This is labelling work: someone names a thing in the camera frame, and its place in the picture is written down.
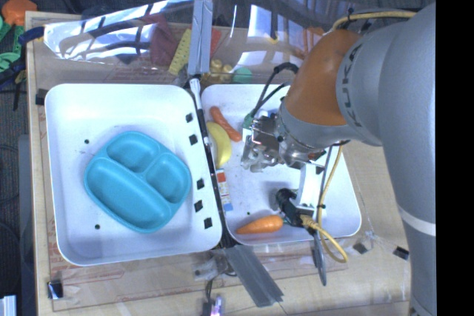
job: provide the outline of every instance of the yellow banana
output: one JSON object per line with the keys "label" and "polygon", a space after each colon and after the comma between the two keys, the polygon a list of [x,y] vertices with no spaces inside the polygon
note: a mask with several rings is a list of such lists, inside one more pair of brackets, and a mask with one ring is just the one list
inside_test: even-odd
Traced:
{"label": "yellow banana", "polygon": [[232,144],[230,143],[229,135],[219,124],[213,121],[208,121],[206,126],[211,137],[216,143],[217,151],[214,160],[216,169],[219,169],[223,164],[230,160],[230,155],[232,154]]}

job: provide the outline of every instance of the carrot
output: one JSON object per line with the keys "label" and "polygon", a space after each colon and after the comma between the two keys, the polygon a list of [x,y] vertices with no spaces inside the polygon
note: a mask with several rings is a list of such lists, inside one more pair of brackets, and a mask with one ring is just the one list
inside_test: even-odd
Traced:
{"label": "carrot", "polygon": [[250,233],[271,233],[280,230],[283,226],[283,219],[278,215],[264,216],[258,218],[241,228],[237,229],[237,233],[240,235],[246,235]]}
{"label": "carrot", "polygon": [[235,142],[242,141],[242,134],[235,130],[229,122],[226,120],[224,115],[222,115],[221,110],[217,106],[212,106],[209,109],[210,115],[213,117],[214,121],[219,124],[229,135],[230,139]]}

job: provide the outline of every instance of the white tray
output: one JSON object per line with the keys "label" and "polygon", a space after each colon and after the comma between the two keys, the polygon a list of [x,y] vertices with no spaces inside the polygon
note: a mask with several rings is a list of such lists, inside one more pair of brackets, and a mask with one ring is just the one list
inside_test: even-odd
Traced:
{"label": "white tray", "polygon": [[[241,130],[246,114],[255,106],[263,85],[260,84],[215,84],[206,88],[201,101],[204,117],[212,120],[209,114],[211,106],[218,106],[230,124]],[[276,85],[268,88],[267,94],[275,89]],[[276,93],[263,107],[263,110],[277,110],[280,98],[286,94],[288,87]],[[244,142],[233,142],[231,159],[222,167],[227,178],[232,211],[225,212],[225,220],[230,234],[239,243],[258,245],[262,243],[285,243],[311,240],[309,233],[303,228],[283,225],[283,228],[274,233],[258,235],[238,235],[237,228],[255,218],[276,214],[272,208],[275,191],[280,188],[298,189],[300,171],[285,165],[266,167],[263,172],[251,172],[240,165]],[[330,159],[330,168],[336,159],[337,149],[333,150]],[[325,199],[326,209],[323,211],[323,227],[334,237],[346,237],[357,233],[361,226],[361,213],[358,208],[356,195],[350,180],[349,172],[344,161],[344,153],[336,168]]]}
{"label": "white tray", "polygon": [[[220,240],[222,225],[190,95],[151,84],[60,84],[46,96],[47,140],[58,247],[79,266],[202,252]],[[171,221],[143,234],[111,218],[87,195],[84,171],[112,137],[138,131],[188,165],[193,188]],[[195,135],[197,143],[189,137]],[[202,179],[204,187],[199,189]],[[202,208],[196,211],[195,204]]]}

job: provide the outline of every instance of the sausage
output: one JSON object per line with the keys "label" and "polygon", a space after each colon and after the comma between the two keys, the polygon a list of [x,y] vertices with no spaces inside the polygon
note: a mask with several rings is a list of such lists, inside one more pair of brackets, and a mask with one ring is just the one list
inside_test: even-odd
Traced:
{"label": "sausage", "polygon": [[217,106],[212,106],[209,109],[210,115],[213,117],[214,121],[219,124],[229,135],[230,139],[235,142],[242,141],[242,134],[235,130],[226,118],[222,115],[221,110]]}

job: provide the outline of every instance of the blue plate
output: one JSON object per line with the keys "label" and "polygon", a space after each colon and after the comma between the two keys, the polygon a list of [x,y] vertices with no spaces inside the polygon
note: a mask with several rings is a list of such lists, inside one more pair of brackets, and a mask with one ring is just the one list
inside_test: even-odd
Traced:
{"label": "blue plate", "polygon": [[155,232],[176,214],[191,188],[187,165],[157,140],[124,132],[87,165],[87,194],[110,216],[142,233]]}

